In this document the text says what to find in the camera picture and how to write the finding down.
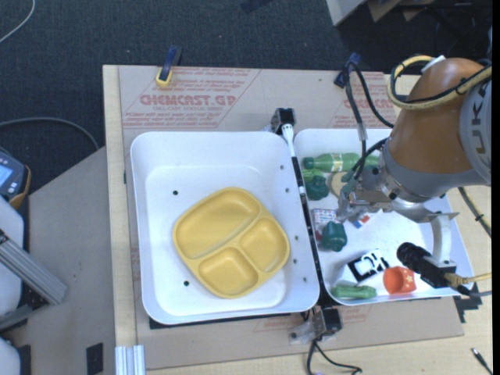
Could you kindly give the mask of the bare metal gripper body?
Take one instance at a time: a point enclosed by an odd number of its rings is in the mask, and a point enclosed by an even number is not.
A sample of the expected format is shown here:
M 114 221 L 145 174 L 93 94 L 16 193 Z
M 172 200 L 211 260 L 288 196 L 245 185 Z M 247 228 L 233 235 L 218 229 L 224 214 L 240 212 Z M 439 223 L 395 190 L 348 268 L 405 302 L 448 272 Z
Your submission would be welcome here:
M 349 170 L 341 182 L 339 199 L 349 201 L 350 214 L 355 206 L 365 206 L 367 213 L 390 212 L 399 195 L 399 182 L 385 168 L 377 166 L 365 167 L 357 177 L 354 170 Z

